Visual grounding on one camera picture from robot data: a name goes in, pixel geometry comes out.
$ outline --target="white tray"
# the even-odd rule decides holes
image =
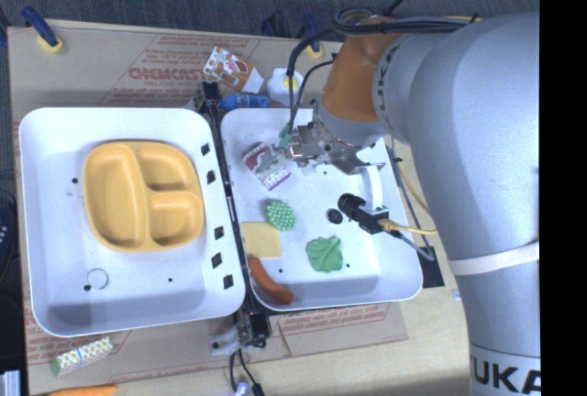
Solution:
[[[306,124],[311,115],[309,109],[300,110],[296,124]],[[221,125],[239,222],[266,221],[265,207],[269,201],[288,203],[298,219],[293,232],[280,232],[282,257],[262,260],[269,275],[293,292],[293,302],[278,304],[253,281],[257,298],[268,308],[285,312],[414,297],[422,286],[422,270],[411,247],[385,233],[369,235],[346,217],[340,225],[327,220],[327,210],[337,208],[343,193],[366,198],[366,186],[360,175],[348,176],[332,166],[323,166],[306,176],[290,162],[292,176],[268,191],[241,161],[260,142],[278,145],[279,132],[289,116],[289,109],[237,109],[228,113]],[[371,163],[385,162],[380,171],[383,203],[390,208],[394,221],[406,225],[383,140],[363,150],[360,158]],[[316,272],[305,246],[318,237],[332,236],[342,240],[343,268]]]
[[[195,241],[130,253],[94,237],[83,204],[83,163],[94,147],[116,139],[169,143],[193,161],[206,217]],[[244,280],[216,150],[201,116],[186,109],[43,108],[23,119],[20,149],[32,310],[48,333],[194,321],[229,315],[242,304]],[[216,180],[208,183],[210,171]],[[218,254],[222,262],[214,267]],[[91,270],[105,272],[107,286],[85,290]]]

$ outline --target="drain hole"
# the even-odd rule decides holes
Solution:
[[[232,287],[235,284],[235,282],[232,280],[232,276],[231,275],[227,275],[224,278],[224,290],[229,289],[230,287]]]
[[[220,253],[217,253],[212,257],[212,268],[215,269],[220,264],[222,264],[222,255]]]

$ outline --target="yellow plate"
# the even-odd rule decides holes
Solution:
[[[94,148],[83,165],[85,210],[109,248],[175,248],[204,228],[204,202],[192,161],[160,142],[117,141]]]

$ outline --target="sink basin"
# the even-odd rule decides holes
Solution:
[[[19,136],[32,311],[45,331],[167,325],[226,316],[243,303],[216,150],[200,115],[42,108]],[[87,160],[95,164],[86,177]],[[116,193],[126,197],[113,208]]]

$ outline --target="white cable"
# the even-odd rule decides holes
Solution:
[[[488,256],[480,256],[479,258],[450,260],[449,266],[452,273],[456,276],[475,275],[511,268],[520,264],[526,264],[527,262],[535,262],[539,259],[540,243],[536,241],[522,247],[516,247]]]

